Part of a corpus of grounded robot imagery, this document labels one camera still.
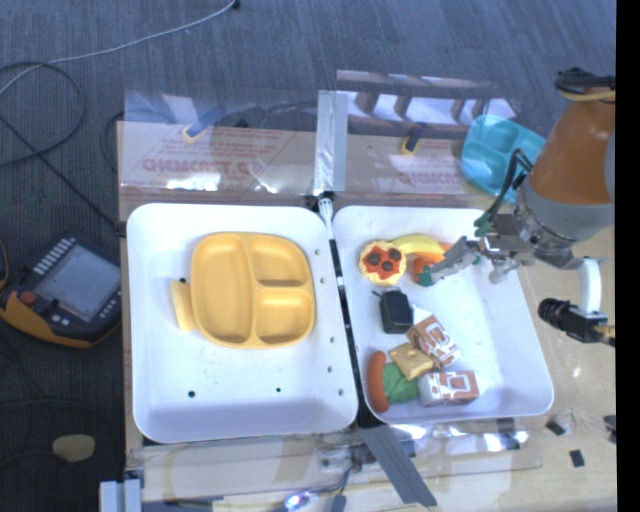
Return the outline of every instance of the brown cylinder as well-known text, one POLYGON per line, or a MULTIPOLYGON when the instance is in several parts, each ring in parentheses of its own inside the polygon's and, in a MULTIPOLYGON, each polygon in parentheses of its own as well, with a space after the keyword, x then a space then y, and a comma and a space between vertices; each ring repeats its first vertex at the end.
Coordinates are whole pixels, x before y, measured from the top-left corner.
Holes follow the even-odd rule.
POLYGON ((531 171, 531 187, 541 196, 560 203, 611 203, 605 183, 604 155, 615 129, 615 114, 615 102, 573 101, 540 151, 531 171))

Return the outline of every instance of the screen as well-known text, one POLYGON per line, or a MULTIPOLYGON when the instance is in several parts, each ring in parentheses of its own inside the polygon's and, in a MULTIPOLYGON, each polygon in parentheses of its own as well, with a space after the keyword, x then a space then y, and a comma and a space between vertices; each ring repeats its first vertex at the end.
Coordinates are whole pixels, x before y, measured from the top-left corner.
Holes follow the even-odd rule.
POLYGON ((61 307, 90 322, 118 286, 120 268, 117 265, 76 245, 34 292, 47 300, 58 299, 61 307))

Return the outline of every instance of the white cable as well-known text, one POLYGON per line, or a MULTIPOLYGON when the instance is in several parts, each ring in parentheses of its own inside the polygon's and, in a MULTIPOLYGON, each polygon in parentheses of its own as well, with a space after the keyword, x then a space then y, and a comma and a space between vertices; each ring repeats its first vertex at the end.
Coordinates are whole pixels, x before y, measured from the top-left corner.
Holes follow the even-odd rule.
MULTIPOLYGON (((70 62, 70 61, 74 61, 74 60, 87 59, 89 57, 96 57, 98 55, 106 55, 108 53, 113 53, 113 52, 117 52, 119 50, 124 50, 125 48, 129 48, 130 46, 134 46, 136 44, 140 44, 140 43, 143 43, 145 41, 149 41, 150 39, 155 39, 157 37, 162 37, 162 36, 166 36, 166 35, 169 35, 169 34, 173 34, 175 32, 179 32, 181 30, 185 30, 187 28, 191 28, 191 27, 194 27, 196 25, 200 25, 201 23, 205 23, 205 22, 207 22, 209 20, 212 20, 213 18, 217 18, 221 14, 224 14, 229 9, 231 9, 234 6, 235 3, 236 3, 236 0, 231 0, 231 2, 229 2, 227 5, 225 5, 222 9, 219 9, 216 12, 205 16, 204 18, 200 18, 199 20, 192 21, 192 22, 187 23, 186 25, 182 25, 180 27, 176 27, 176 28, 172 28, 172 29, 169 29, 169 30, 165 30, 163 32, 158 32, 158 33, 152 34, 150 36, 145 36, 145 37, 142 37, 140 39, 136 39, 135 41, 131 41, 129 43, 125 43, 125 44, 122 44, 120 46, 116 46, 114 48, 109 48, 107 50, 100 50, 100 51, 93 52, 93 53, 86 53, 84 55, 76 55, 74 57, 63 57, 63 58, 60 58, 60 59, 51 60, 47 64, 59 64, 61 62, 70 62)), ((14 83, 16 83, 24 75, 26 75, 27 73, 30 73, 31 71, 33 71, 35 69, 38 69, 40 67, 41 67, 40 65, 34 65, 34 66, 30 67, 30 68, 27 68, 27 69, 23 70, 22 72, 20 72, 16 76, 14 76, 11 80, 9 80, 9 82, 7 82, 4 86, 2 86, 2 88, 0 88, 0 96, 2 96, 2 94, 9 87, 11 87, 14 83)))

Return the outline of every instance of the white tray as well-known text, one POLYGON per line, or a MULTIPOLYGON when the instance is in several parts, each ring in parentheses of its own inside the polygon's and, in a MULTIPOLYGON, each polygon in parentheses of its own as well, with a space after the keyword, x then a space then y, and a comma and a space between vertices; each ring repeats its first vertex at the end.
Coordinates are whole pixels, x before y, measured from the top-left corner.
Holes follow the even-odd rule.
MULTIPOLYGON (((363 379, 376 350, 386 353, 408 339, 383 331, 380 298, 373 292, 381 294, 385 288, 362 276, 358 269, 360 251, 374 240, 411 233, 429 234, 448 243, 463 235, 473 239, 473 221, 481 213, 470 209, 366 206, 349 206, 336 213, 333 229, 363 379)), ((491 268, 482 260, 430 287, 414 283, 408 268, 397 283, 410 304, 436 315, 462 350, 462 358, 449 369, 474 370, 485 388, 480 398, 467 405, 429 408, 421 407, 418 400, 393 404, 387 412, 377 414, 379 419, 390 424, 421 424, 531 416, 551 407, 553 384, 517 273, 512 272, 500 284, 491 284, 491 268)))
POLYGON ((295 207, 148 204, 127 222, 133 415, 160 443, 333 432, 357 412, 340 300, 322 220, 295 207), (170 281, 221 231, 279 235, 305 252, 316 322, 295 345, 236 349, 178 328, 170 281))

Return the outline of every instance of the yellow plate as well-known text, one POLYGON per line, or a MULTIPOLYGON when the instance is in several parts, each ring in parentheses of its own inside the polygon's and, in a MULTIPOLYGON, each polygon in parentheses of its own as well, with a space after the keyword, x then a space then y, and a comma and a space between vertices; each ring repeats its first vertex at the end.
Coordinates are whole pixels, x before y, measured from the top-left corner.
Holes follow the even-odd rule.
POLYGON ((172 293, 181 328, 195 325, 227 347, 292 345, 315 322, 307 258, 298 245, 279 236, 207 236, 193 252, 191 283, 172 283, 172 293))

